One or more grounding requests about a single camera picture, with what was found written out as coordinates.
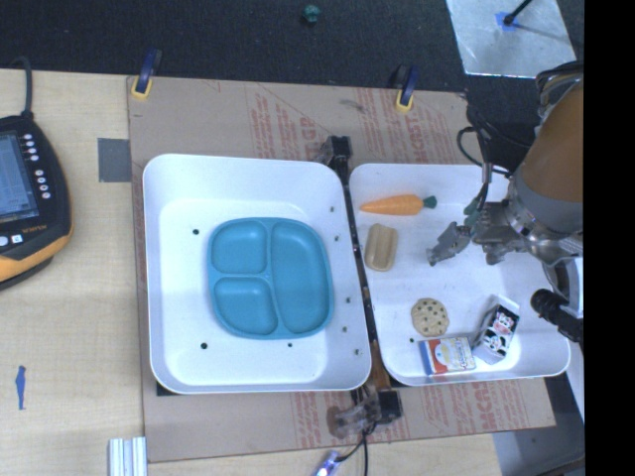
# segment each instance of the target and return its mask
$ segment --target toy carrot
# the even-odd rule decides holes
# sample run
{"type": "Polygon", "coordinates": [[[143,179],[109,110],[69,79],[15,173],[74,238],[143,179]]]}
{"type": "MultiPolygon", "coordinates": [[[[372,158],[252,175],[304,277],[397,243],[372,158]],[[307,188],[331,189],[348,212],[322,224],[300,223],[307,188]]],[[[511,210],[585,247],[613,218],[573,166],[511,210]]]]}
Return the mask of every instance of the toy carrot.
{"type": "Polygon", "coordinates": [[[366,202],[359,209],[383,215],[417,215],[424,207],[434,208],[435,206],[437,206],[437,198],[433,195],[421,199],[414,194],[402,194],[366,202]]]}

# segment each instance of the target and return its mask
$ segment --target blue and yellow clamp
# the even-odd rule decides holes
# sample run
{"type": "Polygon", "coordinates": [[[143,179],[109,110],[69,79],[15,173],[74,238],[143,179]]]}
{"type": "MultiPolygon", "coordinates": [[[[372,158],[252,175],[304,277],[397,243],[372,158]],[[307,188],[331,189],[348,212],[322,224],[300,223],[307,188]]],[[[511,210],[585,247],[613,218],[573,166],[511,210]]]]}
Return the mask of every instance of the blue and yellow clamp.
{"type": "Polygon", "coordinates": [[[419,69],[416,65],[412,65],[405,79],[403,79],[403,81],[401,79],[398,80],[398,86],[401,86],[401,89],[397,93],[397,100],[395,101],[397,111],[407,113],[412,109],[415,85],[417,84],[418,77],[419,69]]]}
{"type": "Polygon", "coordinates": [[[148,48],[141,65],[141,72],[135,76],[130,93],[138,99],[147,99],[152,88],[152,76],[159,69],[161,50],[148,48]]]}

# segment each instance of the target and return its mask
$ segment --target wooden table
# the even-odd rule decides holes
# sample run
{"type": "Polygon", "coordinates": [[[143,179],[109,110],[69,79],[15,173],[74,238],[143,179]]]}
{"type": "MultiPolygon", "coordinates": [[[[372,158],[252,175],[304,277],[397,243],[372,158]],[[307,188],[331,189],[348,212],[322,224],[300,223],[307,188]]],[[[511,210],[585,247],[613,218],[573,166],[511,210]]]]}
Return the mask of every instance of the wooden table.
{"type": "MultiPolygon", "coordinates": [[[[20,113],[24,73],[0,70],[0,93],[0,116],[20,113]]],[[[128,139],[126,76],[36,71],[32,109],[64,166],[75,230],[47,268],[0,292],[0,475],[103,476],[108,440],[144,434],[131,188],[98,177],[97,140],[128,139]]],[[[325,455],[149,464],[148,474],[309,475],[325,455]]],[[[361,450],[337,471],[362,473],[361,450]]],[[[370,445],[369,474],[391,473],[501,474],[490,434],[370,445]]]]}

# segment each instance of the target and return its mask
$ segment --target white tray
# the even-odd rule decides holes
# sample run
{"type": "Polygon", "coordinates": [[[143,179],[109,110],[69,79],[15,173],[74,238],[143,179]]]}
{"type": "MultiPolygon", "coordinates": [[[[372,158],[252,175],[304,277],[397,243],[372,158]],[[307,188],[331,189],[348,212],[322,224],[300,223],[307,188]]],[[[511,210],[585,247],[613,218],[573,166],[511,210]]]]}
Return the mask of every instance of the white tray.
{"type": "MultiPolygon", "coordinates": [[[[488,200],[501,200],[508,181],[494,175],[488,200]]],[[[463,209],[481,186],[476,166],[366,164],[350,178],[360,245],[374,223],[398,231],[395,264],[388,272],[365,267],[379,347],[388,372],[408,386],[553,376],[569,365],[570,346],[557,328],[538,317],[529,304],[540,288],[549,289],[541,263],[529,254],[510,253],[494,266],[485,263],[480,246],[470,244],[451,259],[431,267],[426,249],[437,244],[447,226],[462,224],[463,209]],[[401,193],[434,195],[439,204],[418,215],[396,216],[362,212],[358,206],[401,193]],[[492,295],[521,306],[520,321],[506,358],[495,365],[477,360],[474,370],[428,376],[419,352],[424,337],[414,328],[411,307],[418,298],[435,298],[448,310],[450,325],[444,336],[474,333],[492,295]]]]}
{"type": "Polygon", "coordinates": [[[179,394],[334,391],[361,386],[370,348],[337,175],[317,163],[162,155],[143,175],[150,357],[179,394]],[[207,289],[209,236],[225,221],[286,217],[321,238],[333,313],[320,332],[259,340],[228,332],[207,289]]]}

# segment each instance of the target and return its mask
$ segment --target divided blue container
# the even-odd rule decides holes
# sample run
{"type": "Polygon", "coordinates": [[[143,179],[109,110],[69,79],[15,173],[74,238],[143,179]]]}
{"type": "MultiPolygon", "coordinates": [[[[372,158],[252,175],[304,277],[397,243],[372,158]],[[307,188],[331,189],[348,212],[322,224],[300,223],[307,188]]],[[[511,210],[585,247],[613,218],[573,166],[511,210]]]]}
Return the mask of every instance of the divided blue container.
{"type": "Polygon", "coordinates": [[[207,248],[211,304],[231,333],[298,338],[322,330],[333,310],[332,277],[319,235],[279,217],[229,220],[207,248]]]}

